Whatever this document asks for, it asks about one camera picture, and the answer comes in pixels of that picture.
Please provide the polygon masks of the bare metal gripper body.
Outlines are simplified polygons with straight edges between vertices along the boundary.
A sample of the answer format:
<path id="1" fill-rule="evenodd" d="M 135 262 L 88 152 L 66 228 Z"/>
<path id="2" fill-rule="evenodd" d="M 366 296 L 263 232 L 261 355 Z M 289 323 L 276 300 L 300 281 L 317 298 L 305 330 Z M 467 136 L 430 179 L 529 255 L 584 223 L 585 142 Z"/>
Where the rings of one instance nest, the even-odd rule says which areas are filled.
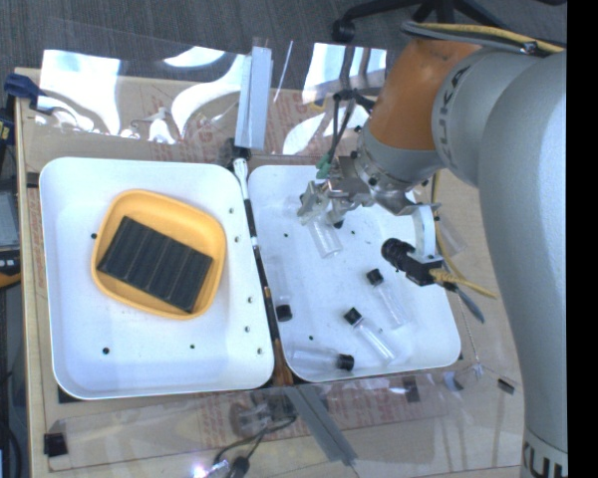
<path id="1" fill-rule="evenodd" d="M 358 207 L 379 205 L 395 216 L 411 215 L 419 207 L 408 197 L 414 187 L 412 183 L 391 176 L 364 155 L 340 156 L 330 170 L 327 186 L 328 196 L 331 193 L 356 194 Z"/>

